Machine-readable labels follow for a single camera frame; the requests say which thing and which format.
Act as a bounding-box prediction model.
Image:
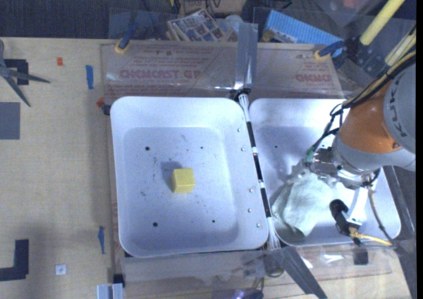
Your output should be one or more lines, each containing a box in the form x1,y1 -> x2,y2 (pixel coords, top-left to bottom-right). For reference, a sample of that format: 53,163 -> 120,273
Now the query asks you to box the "yellow cube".
171,167 -> 196,194

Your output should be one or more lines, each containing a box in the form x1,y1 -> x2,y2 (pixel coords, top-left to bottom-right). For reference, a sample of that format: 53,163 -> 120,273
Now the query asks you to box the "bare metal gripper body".
306,146 -> 375,190

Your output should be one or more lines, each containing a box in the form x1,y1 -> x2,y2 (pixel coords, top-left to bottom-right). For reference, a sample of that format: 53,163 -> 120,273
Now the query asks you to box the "white plastic tray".
109,95 -> 270,258
248,97 -> 403,247

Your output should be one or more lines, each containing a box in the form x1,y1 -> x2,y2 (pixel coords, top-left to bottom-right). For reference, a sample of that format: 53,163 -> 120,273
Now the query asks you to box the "white cloth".
270,171 -> 335,237

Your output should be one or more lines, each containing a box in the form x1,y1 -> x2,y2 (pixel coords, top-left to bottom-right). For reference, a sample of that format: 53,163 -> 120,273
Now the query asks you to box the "black cylinder on white bracket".
329,185 -> 370,236

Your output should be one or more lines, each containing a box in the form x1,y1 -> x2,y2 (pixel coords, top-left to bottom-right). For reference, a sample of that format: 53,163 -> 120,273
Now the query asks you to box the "thin black and white rod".
237,91 -> 282,253

